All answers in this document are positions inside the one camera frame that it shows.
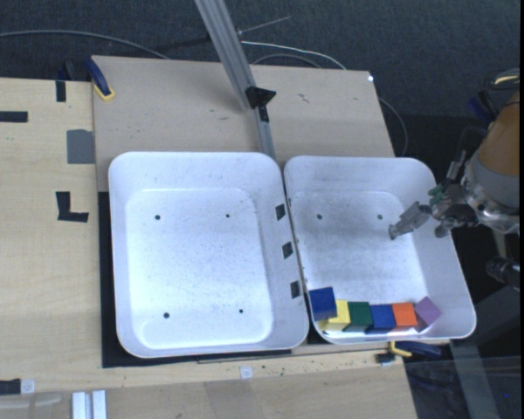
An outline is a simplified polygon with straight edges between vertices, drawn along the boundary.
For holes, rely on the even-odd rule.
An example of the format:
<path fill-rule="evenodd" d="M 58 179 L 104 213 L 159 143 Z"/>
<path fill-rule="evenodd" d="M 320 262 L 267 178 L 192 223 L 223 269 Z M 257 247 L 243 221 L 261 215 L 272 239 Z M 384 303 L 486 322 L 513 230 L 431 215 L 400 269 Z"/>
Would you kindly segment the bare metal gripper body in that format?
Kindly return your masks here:
<path fill-rule="evenodd" d="M 520 233 L 519 210 L 495 202 L 482 188 L 437 186 L 428 195 L 431 216 L 439 223 L 450 223 L 452 230 L 483 225 L 503 235 Z"/>

